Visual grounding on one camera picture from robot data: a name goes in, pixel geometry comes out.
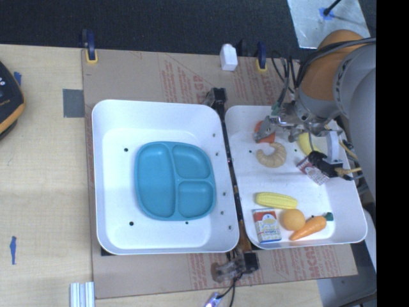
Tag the red and white carton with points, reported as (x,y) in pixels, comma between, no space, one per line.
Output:
(266,225)

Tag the yellow corn cob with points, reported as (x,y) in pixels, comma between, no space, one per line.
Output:
(276,201)

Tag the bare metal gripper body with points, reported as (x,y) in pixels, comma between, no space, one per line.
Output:
(300,117)

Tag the white plastic bottle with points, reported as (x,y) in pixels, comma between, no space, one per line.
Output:
(228,58)

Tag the black cylinder on white bracket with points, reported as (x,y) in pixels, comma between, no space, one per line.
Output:
(324,163)

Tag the blue divided plate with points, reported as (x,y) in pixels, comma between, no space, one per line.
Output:
(159,181)

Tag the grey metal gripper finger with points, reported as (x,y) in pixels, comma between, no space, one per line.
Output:
(264,130)
(295,135)

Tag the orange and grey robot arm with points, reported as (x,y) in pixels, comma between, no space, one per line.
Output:
(354,85)

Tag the orange carrot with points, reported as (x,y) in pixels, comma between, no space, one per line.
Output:
(310,228)

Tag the pink and white packet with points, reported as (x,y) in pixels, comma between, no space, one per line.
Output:
(314,174)

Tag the yellow banana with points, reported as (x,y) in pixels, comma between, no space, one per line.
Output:
(305,144)

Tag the orange ball fruit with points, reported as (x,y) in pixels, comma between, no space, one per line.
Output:
(293,219)

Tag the beige croissant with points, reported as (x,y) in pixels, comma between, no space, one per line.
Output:
(273,160)

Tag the white plastic tray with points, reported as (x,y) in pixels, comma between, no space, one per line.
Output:
(287,181)
(121,171)

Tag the red-orange toy food piece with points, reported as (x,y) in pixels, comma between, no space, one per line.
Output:
(270,138)

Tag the brown cardboard board red print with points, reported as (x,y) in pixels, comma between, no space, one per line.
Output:
(143,75)

